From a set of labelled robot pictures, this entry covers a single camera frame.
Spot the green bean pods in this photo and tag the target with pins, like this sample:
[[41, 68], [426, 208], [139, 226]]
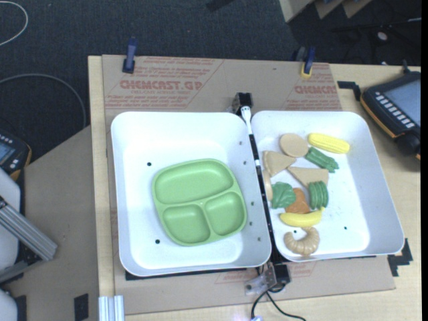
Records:
[[321, 159]]

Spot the yellow corn cob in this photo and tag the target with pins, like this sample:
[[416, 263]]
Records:
[[328, 142]]

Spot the white plastic tray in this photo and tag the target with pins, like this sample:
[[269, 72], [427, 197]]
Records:
[[368, 192], [187, 256]]

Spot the round tan biscuit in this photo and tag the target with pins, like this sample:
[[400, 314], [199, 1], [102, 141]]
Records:
[[293, 145]]

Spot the green sliced cucumber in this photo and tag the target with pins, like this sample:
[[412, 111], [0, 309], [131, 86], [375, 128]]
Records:
[[318, 194]]

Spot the tan croissant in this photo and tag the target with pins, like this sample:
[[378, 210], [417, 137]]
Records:
[[305, 242]]

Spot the brown cardboard board red print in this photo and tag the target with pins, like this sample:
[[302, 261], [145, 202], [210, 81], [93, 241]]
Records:
[[214, 79]]

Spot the thin black and white rod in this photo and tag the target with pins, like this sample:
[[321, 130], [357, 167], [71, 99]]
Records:
[[256, 159]]

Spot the green lettuce leaf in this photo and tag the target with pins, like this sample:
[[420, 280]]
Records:
[[281, 195]]

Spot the yellow banana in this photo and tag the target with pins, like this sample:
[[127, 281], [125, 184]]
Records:
[[301, 218]]

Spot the tan pizza slice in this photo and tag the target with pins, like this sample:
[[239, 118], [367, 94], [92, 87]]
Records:
[[277, 162], [311, 175]]

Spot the green divided plate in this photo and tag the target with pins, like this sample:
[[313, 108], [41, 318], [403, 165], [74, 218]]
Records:
[[197, 199]]

